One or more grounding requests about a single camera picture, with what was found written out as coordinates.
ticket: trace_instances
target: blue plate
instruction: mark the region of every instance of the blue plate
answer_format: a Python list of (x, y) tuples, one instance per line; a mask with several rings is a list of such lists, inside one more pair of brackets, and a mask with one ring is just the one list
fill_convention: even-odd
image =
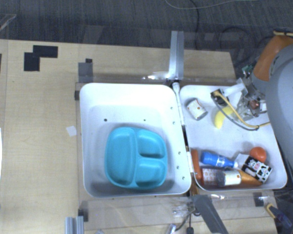
[(149, 190), (161, 186), (167, 174), (164, 140), (149, 130), (114, 129), (105, 149), (105, 175), (116, 186)]

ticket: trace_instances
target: white plastic tray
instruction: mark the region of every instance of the white plastic tray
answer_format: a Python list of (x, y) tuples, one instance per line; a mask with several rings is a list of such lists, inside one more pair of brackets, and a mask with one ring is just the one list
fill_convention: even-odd
[[(163, 85), (89, 83), (80, 91), (84, 186), (94, 197), (179, 195), (191, 184), (176, 97)], [(158, 188), (130, 190), (105, 176), (107, 137), (121, 126), (159, 134), (167, 146), (167, 176)]]
[[(267, 182), (260, 187), (229, 187), (225, 190), (258, 190), (258, 189), (280, 189), (287, 183), (287, 173), (283, 164), (280, 150), (277, 145), (271, 125), (261, 127), (257, 131), (244, 130), (228, 119), (224, 120), (221, 129), (214, 126), (214, 116), (218, 111), (214, 102), (210, 98), (210, 93), (226, 87), (188, 85), (181, 89), (180, 97), (185, 118), (188, 143), (190, 148), (195, 148), (199, 152), (212, 151), (228, 158), (235, 158), (238, 153), (248, 154), (252, 147), (261, 146), (267, 151), (267, 165), (272, 167)], [(230, 102), (236, 105), (241, 93), (233, 94), (229, 97)], [(196, 121), (186, 105), (189, 101), (197, 98), (208, 114), (201, 120)], [(249, 124), (260, 124), (269, 121), (268, 115), (263, 114), (258, 118), (248, 121)], [(223, 191), (222, 189), (209, 189), (209, 191)]]

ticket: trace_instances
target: table surface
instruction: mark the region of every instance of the table surface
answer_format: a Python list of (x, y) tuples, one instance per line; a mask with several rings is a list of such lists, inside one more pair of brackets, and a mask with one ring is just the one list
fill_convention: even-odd
[[(24, 53), (33, 45), (58, 46), (57, 58), (41, 58), (39, 72), (23, 70)], [(93, 60), (98, 77), (135, 78), (166, 72), (169, 49), (0, 40), (0, 124), (3, 131), (0, 181), (0, 234), (64, 232), (68, 216), (80, 207), (75, 84), (78, 63)], [(185, 50), (185, 77), (201, 82), (233, 82), (229, 53)], [(229, 233), (277, 233), (264, 207), (255, 207), (252, 193), (228, 194), (214, 202)], [(274, 202), (273, 192), (263, 197)], [(165, 233), (180, 223), (173, 207), (185, 197), (93, 199), (96, 215), (85, 233)], [(199, 233), (209, 233), (201, 217), (192, 218)], [(185, 227), (177, 233), (184, 233)]]

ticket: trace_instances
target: yellow banana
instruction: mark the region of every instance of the yellow banana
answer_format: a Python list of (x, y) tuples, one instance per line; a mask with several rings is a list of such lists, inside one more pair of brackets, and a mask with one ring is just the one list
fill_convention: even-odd
[[(228, 106), (224, 107), (222, 110), (225, 112), (226, 115), (230, 115), (230, 114), (233, 113), (233, 110)], [(226, 116), (224, 116), (224, 114), (222, 112), (218, 111), (216, 113), (216, 116), (215, 116), (215, 119), (214, 119), (215, 127), (220, 129), (223, 126), (225, 117)]]

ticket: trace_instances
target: blue bottle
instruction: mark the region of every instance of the blue bottle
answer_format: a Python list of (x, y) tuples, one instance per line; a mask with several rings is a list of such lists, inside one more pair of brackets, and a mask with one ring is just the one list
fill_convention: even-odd
[(211, 154), (209, 152), (202, 152), (201, 162), (206, 165), (212, 165), (216, 167), (237, 167), (237, 163), (222, 155)]

